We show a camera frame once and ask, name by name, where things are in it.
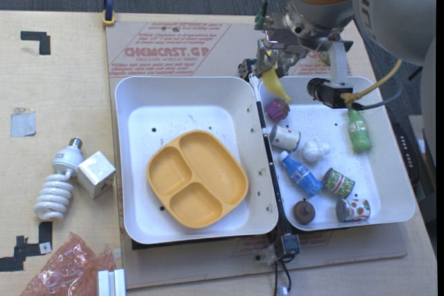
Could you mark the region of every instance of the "white block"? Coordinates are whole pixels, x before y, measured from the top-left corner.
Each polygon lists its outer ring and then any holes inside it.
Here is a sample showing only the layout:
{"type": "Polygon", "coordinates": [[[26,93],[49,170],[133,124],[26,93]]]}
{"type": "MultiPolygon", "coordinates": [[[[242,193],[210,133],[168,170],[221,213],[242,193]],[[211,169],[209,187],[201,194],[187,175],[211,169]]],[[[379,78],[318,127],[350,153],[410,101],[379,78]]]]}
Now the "white block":
{"type": "Polygon", "coordinates": [[[97,296],[126,296],[125,270],[98,271],[97,296]]]}
{"type": "Polygon", "coordinates": [[[112,186],[115,171],[102,152],[96,152],[78,165],[77,181],[95,199],[112,186]]]}

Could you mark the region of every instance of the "tan cardboard sheet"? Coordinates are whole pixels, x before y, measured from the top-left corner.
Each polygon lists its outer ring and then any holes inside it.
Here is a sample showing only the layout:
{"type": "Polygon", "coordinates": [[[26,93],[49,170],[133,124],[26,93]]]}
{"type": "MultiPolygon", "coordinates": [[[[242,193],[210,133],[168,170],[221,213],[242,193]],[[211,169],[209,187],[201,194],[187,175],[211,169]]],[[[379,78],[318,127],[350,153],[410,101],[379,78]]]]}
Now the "tan cardboard sheet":
{"type": "MultiPolygon", "coordinates": [[[[268,245],[265,236],[132,249],[123,224],[114,97],[117,84],[128,76],[238,76],[239,64],[246,58],[255,59],[257,41],[262,36],[253,30],[252,24],[116,22],[106,28],[122,259],[129,289],[273,271],[255,260],[257,251],[268,245]]],[[[330,66],[322,53],[309,53],[290,73],[292,76],[329,74],[330,66]]],[[[299,237],[302,251],[288,264],[288,269],[385,259],[407,253],[397,224],[336,229],[299,237]]]]}

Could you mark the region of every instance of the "black clamp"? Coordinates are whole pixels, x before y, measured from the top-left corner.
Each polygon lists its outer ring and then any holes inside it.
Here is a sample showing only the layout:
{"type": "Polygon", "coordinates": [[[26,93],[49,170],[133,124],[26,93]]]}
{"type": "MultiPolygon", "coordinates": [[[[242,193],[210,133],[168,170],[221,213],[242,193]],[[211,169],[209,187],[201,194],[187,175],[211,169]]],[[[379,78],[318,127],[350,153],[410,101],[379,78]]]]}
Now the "black clamp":
{"type": "Polygon", "coordinates": [[[114,25],[115,16],[112,7],[114,6],[114,0],[103,0],[103,18],[102,22],[105,26],[114,25]]]}

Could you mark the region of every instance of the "yellow object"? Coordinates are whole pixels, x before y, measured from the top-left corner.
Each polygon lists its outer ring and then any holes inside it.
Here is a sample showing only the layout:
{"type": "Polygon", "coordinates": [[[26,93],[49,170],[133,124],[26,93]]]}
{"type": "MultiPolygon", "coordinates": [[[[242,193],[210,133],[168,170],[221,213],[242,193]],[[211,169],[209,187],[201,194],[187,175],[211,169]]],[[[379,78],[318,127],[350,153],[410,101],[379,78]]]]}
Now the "yellow object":
{"type": "Polygon", "coordinates": [[[111,20],[107,20],[106,18],[105,18],[105,10],[103,11],[103,17],[102,17],[102,22],[103,22],[103,25],[105,25],[105,26],[111,26],[111,25],[114,25],[114,23],[115,23],[115,13],[114,13],[114,11],[112,11],[112,16],[111,16],[111,20]]]}
{"type": "Polygon", "coordinates": [[[190,228],[220,220],[248,191],[239,162],[202,130],[184,133],[159,149],[148,162],[146,177],[166,210],[190,228]]]}
{"type": "Polygon", "coordinates": [[[274,68],[262,73],[262,80],[270,93],[283,97],[287,104],[291,101],[291,97],[285,92],[274,68]]]}
{"type": "Polygon", "coordinates": [[[393,77],[395,75],[395,73],[401,67],[401,64],[402,64],[402,61],[400,59],[398,59],[396,61],[395,65],[393,66],[393,68],[384,77],[379,79],[375,84],[371,85],[370,87],[363,90],[362,92],[354,93],[354,94],[353,93],[342,93],[341,98],[344,100],[344,103],[345,104],[353,103],[356,100],[359,100],[360,98],[362,98],[364,95],[367,95],[368,93],[372,92],[376,88],[383,85],[387,80],[389,80],[391,77],[393,77]]]}

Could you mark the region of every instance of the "small bottle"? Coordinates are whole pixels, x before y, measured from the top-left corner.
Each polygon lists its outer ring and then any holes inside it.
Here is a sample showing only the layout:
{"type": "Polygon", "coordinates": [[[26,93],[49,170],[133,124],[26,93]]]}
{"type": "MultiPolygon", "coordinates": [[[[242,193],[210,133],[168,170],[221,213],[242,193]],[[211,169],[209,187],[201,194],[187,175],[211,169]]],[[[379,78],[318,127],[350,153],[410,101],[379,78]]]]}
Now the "small bottle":
{"type": "Polygon", "coordinates": [[[286,150],[279,154],[278,159],[286,166],[290,178],[303,188],[309,197],[315,196],[322,189],[323,183],[317,180],[304,164],[292,159],[286,150]]]}
{"type": "Polygon", "coordinates": [[[366,122],[356,110],[349,109],[348,115],[350,117],[348,132],[352,139],[353,149],[357,153],[369,150],[372,147],[372,143],[368,137],[366,122]]]}

